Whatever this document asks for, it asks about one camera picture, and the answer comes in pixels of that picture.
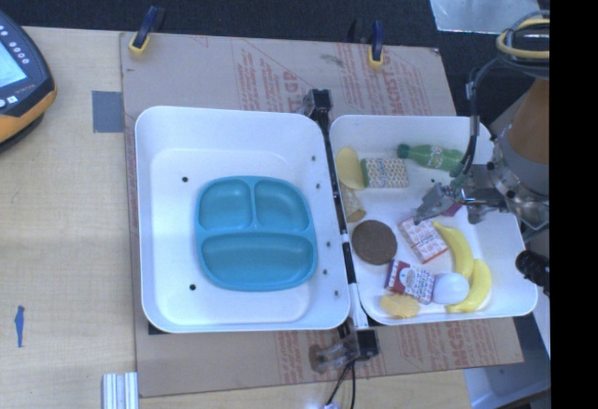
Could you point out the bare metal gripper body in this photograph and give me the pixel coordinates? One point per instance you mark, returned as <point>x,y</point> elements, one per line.
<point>486,187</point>

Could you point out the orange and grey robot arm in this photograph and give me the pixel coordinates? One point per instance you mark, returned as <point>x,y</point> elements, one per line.
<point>530,117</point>

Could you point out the black cylinder on white bracket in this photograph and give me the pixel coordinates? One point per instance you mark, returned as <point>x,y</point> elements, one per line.
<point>532,264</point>

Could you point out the white egg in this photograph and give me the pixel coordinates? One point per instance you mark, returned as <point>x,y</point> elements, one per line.
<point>451,288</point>

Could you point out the brown cardboard board red print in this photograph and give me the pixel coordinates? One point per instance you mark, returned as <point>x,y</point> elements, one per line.
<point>196,71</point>

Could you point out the pale yellow crisp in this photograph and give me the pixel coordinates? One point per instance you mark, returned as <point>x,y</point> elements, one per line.
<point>348,166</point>

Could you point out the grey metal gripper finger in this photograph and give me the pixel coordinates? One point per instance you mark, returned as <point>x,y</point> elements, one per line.
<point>434,201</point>
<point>476,212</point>

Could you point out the yellow wavy crisp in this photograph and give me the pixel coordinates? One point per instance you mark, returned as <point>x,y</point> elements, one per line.
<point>398,306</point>

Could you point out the small purple box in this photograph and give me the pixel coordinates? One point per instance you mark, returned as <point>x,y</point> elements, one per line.
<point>452,210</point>

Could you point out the thin black and white rod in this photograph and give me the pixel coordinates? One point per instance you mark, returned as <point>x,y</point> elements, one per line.
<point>346,253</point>

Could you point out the red and white carton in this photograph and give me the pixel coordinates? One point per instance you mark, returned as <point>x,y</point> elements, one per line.
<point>408,281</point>

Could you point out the round brown biscuit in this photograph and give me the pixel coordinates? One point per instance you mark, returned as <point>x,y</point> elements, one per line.
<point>374,242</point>

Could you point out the orange and white carton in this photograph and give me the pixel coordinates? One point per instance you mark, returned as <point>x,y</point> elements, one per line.
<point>422,241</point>

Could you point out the tan waffle cone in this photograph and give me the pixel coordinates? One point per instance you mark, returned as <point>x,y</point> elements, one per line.
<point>352,206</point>

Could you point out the patterned white and green carton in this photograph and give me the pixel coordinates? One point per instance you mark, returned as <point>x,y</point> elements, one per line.
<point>385,173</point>

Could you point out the blue divided plate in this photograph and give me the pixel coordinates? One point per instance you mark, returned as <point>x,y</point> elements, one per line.
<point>257,253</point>

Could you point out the green plastic bottle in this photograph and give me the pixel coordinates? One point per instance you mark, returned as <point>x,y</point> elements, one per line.
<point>430,156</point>

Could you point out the yellow banana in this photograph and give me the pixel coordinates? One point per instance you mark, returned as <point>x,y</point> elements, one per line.
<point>460,248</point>
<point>481,286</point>

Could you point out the white plastic tray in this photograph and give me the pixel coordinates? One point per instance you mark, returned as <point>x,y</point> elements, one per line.
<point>504,267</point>
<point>168,220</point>

